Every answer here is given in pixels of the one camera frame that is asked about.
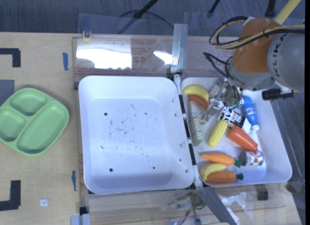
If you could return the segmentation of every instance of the tabletop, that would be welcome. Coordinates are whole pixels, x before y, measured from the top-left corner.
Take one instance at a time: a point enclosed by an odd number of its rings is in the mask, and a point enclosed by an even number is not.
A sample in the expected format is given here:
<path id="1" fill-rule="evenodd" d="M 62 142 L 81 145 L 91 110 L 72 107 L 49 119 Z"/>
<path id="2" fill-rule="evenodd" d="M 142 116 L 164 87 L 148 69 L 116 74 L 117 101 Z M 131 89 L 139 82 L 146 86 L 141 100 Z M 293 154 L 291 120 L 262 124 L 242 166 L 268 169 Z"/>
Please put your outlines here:
<path id="1" fill-rule="evenodd" d="M 40 89 L 66 106 L 70 115 L 69 123 L 60 138 L 40 156 L 25 156 L 0 143 L 0 162 L 3 166 L 0 170 L 0 201 L 10 199 L 12 180 L 20 180 L 21 183 L 20 206 L 18 209 L 0 211 L 1 224 L 70 224 L 71 215 L 79 214 L 84 195 L 94 207 L 90 212 L 90 215 L 93 215 L 93 224 L 102 224 L 102 216 L 106 214 L 103 207 L 112 207 L 112 204 L 118 204 L 128 198 L 126 194 L 117 197 L 109 195 L 105 200 L 102 197 L 93 198 L 88 195 L 83 185 L 77 90 L 74 89 L 73 38 L 77 37 L 81 35 L 0 33 L 0 48 L 18 48 L 21 52 L 20 67 L 12 67 L 12 55 L 0 54 L 0 80 L 14 80 L 15 91 L 25 87 Z M 172 37 L 168 36 L 165 39 L 170 45 Z M 189 37 L 188 40 L 203 45 L 208 39 Z M 234 217 L 237 217 L 240 224 L 248 224 L 249 219 L 255 221 L 255 224 L 301 224 L 292 195 L 286 190 L 285 183 L 267 185 L 267 188 L 270 195 L 268 202 L 265 203 L 255 200 L 253 196 L 256 190 L 253 186 L 238 190 L 225 188 L 216 192 L 224 204 L 229 205 L 228 209 Z M 246 207 L 237 205 L 238 207 L 234 208 L 232 203 L 238 203 L 234 198 L 240 197 L 242 193 L 248 193 L 247 199 L 250 201 Z M 135 195 L 131 200 L 141 205 L 140 198 L 141 196 Z M 150 197 L 143 196 L 143 198 L 150 200 Z M 115 223 L 112 218 L 124 209 L 124 207 L 109 209 L 110 214 L 114 213 L 114 216 L 111 215 L 110 220 L 106 220 L 104 224 Z M 173 217 L 168 213 L 166 216 L 157 217 L 157 220 L 148 221 L 148 224 L 167 224 L 168 218 Z M 198 213 L 204 224 L 218 223 L 208 209 L 200 210 Z M 193 224 L 192 213 L 190 216 L 191 219 L 186 220 L 184 224 Z M 140 217 L 134 224 L 146 224 L 141 219 Z M 118 220 L 119 224 L 126 222 L 130 220 Z"/>

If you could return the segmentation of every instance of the blue bottle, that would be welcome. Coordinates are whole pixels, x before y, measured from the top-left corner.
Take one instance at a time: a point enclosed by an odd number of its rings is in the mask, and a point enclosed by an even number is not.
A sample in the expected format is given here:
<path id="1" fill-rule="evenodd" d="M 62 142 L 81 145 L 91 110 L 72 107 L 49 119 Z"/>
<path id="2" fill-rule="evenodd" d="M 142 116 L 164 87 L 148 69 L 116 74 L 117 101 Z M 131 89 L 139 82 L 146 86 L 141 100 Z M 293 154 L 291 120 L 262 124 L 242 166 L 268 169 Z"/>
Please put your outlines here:
<path id="1" fill-rule="evenodd" d="M 258 131 L 260 126 L 257 124 L 257 114 L 253 106 L 252 99 L 248 96 L 243 96 L 244 104 L 241 106 L 244 116 L 252 124 L 251 131 Z"/>

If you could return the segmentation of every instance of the black corner marker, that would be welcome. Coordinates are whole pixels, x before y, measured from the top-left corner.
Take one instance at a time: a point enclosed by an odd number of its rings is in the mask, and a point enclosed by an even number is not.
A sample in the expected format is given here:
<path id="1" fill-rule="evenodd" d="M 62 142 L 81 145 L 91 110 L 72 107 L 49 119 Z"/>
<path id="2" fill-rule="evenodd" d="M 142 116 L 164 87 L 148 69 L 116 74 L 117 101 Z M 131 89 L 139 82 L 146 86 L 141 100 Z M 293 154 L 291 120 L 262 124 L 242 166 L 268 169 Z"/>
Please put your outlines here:
<path id="1" fill-rule="evenodd" d="M 18 209 L 18 206 L 20 206 L 20 180 L 12 180 L 10 199 L 0 201 L 0 211 Z"/>
<path id="2" fill-rule="evenodd" d="M 12 67 L 20 67 L 20 50 L 18 48 L 0 48 L 0 54 L 12 55 Z"/>

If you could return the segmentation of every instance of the yellow corn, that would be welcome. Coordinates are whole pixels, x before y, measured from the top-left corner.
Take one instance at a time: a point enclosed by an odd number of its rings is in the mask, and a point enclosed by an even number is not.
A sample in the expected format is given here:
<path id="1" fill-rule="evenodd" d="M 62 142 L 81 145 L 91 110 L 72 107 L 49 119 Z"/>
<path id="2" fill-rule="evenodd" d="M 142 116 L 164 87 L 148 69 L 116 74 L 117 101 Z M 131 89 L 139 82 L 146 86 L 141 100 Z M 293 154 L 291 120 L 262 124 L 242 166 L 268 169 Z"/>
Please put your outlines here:
<path id="1" fill-rule="evenodd" d="M 209 138 L 209 146 L 215 147 L 221 138 L 223 137 L 226 129 L 228 127 L 227 121 L 225 120 L 219 120 L 215 126 L 215 128 L 212 131 L 212 134 Z"/>

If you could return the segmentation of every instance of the yellow pole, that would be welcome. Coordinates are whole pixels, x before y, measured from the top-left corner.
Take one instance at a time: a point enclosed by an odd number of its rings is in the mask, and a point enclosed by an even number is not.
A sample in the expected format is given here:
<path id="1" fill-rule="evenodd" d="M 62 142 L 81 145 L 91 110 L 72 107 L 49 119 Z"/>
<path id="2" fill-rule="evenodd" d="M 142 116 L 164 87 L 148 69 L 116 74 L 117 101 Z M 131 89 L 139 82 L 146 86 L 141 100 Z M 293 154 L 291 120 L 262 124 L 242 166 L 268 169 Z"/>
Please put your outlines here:
<path id="1" fill-rule="evenodd" d="M 289 0 L 287 4 L 284 6 L 284 8 L 277 15 L 275 21 L 281 25 L 290 15 L 290 13 L 294 10 L 294 8 L 299 4 L 300 1 L 301 0 Z"/>

